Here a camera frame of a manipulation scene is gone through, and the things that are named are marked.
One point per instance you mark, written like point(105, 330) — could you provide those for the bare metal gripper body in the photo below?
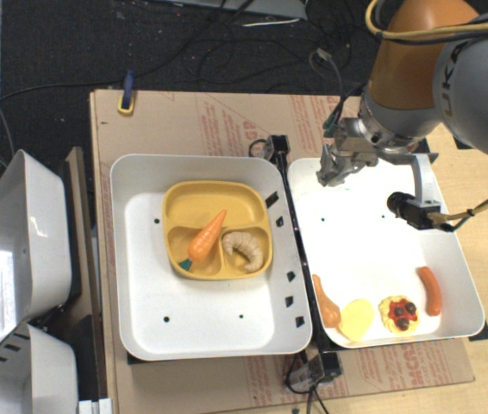
point(356, 142)

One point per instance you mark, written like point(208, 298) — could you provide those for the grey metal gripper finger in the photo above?
point(325, 166)
point(345, 171)

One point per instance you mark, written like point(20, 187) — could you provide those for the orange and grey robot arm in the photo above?
point(416, 67)

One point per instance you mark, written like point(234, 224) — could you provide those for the thin black rod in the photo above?
point(298, 231)

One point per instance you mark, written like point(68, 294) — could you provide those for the white plastic tray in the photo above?
point(209, 317)
point(356, 248)

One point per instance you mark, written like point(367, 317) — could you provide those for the beige croissant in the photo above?
point(248, 246)

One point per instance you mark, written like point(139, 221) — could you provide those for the yellow divided plate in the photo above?
point(209, 201)

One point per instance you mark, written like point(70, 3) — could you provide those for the orange chicken drumstick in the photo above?
point(329, 311)

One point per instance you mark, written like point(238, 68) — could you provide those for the orange carrot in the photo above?
point(205, 240)

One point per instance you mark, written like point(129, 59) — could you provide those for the orange sausage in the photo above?
point(431, 291)

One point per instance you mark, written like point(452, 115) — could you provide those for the yellow potato chip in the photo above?
point(357, 319)

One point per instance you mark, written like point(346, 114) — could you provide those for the brown cardboard board red print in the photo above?
point(175, 119)

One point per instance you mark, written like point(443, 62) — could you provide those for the black cylinder on white bracket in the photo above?
point(416, 214)

